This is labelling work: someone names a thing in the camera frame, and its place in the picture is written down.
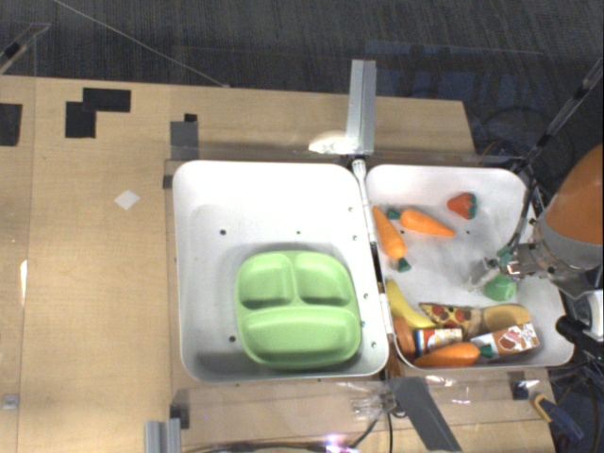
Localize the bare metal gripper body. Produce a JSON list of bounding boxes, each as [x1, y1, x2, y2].
[[505, 242, 567, 283]]

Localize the green round toy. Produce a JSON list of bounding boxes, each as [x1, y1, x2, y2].
[[481, 273, 518, 303]]

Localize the white plastic tray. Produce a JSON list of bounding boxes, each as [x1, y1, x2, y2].
[[365, 163, 576, 371], [172, 159, 391, 384]]

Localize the pizza slice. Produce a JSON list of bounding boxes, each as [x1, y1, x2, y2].
[[419, 301, 483, 339]]

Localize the red strawberry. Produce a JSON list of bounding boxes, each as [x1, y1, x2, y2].
[[446, 192, 478, 221]]

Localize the white and red carton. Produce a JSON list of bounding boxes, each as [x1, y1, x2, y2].
[[471, 322, 541, 361]]

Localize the orange carrot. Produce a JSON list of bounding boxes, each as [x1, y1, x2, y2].
[[371, 205, 412, 274], [413, 342, 495, 369], [387, 207, 457, 239]]

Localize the yellow banana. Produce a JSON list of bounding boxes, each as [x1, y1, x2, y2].
[[385, 277, 438, 332]]

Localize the orange capped bottle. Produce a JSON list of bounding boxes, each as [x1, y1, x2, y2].
[[393, 317, 464, 360]]

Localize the green divided plate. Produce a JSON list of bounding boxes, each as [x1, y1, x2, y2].
[[234, 249, 364, 372]]

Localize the pale wood board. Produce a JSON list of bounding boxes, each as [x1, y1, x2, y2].
[[164, 85, 556, 453]]

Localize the black cylinder on white bracket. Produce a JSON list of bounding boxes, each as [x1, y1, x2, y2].
[[555, 289, 604, 348]]

